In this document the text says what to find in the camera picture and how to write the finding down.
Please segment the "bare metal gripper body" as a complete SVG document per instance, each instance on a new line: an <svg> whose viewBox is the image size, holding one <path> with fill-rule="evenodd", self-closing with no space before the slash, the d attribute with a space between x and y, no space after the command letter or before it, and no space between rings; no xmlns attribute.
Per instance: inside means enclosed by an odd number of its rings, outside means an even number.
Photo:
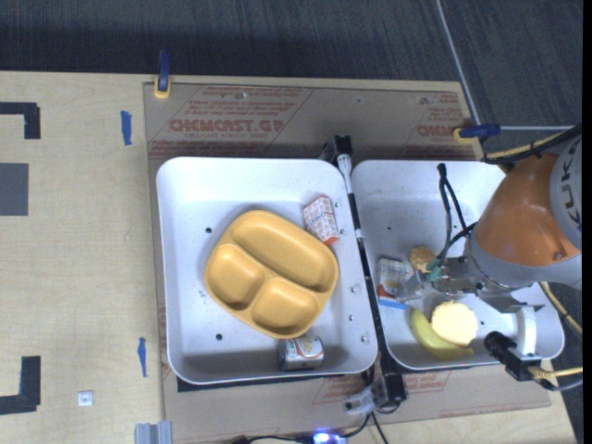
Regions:
<svg viewBox="0 0 592 444"><path fill-rule="evenodd" d="M470 255L436 257L427 264L424 278L435 290L452 295L475 293L488 283L487 275Z"/></svg>

